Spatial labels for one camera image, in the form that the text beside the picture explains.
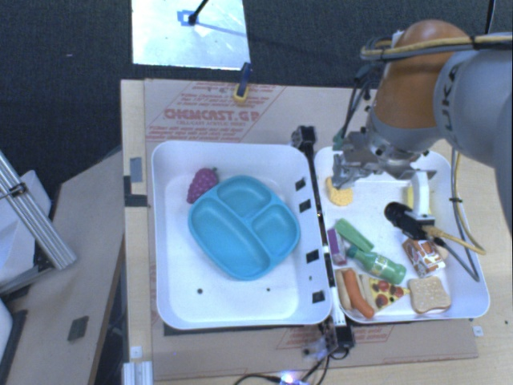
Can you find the pizza slice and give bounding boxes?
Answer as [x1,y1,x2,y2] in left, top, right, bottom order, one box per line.
[362,274,412,312]

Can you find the black cylinder on white bracket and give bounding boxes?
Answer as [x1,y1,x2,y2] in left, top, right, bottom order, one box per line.
[383,169,438,241]

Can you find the green bottle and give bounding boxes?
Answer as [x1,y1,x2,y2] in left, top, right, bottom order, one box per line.
[345,245,408,286]

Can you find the black block with thin wires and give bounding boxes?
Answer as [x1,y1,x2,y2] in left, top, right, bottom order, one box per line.
[318,321,356,359]
[291,125,318,150]

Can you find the white plastic tray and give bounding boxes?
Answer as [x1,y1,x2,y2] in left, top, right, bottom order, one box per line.
[313,145,491,326]
[151,140,334,331]

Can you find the slice of bread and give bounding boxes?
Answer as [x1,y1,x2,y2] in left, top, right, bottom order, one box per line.
[406,276,453,315]

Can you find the blue divided plate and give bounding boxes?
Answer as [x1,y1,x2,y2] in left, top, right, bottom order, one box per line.
[188,175,302,282]

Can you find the brown cardboard board red print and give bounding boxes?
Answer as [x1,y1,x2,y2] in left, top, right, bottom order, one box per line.
[143,78,480,381]

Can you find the green rectangular block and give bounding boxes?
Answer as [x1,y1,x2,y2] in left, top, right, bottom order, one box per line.
[334,217,375,253]

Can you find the orange and white carton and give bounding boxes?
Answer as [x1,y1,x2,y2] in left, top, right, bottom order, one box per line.
[402,237,447,278]

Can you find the purple grapes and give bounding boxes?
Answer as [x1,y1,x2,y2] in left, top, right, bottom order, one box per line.
[186,167,220,205]

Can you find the thin black and white rod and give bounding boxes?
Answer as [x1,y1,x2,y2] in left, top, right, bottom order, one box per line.
[302,142,348,329]

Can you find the purple carton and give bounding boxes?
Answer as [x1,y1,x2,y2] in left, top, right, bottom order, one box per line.
[326,227,349,267]

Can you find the hot dog in bun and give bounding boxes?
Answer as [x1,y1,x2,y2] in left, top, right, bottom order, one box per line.
[335,267,376,321]

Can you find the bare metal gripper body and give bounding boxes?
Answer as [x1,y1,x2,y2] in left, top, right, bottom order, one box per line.
[339,130,422,180]

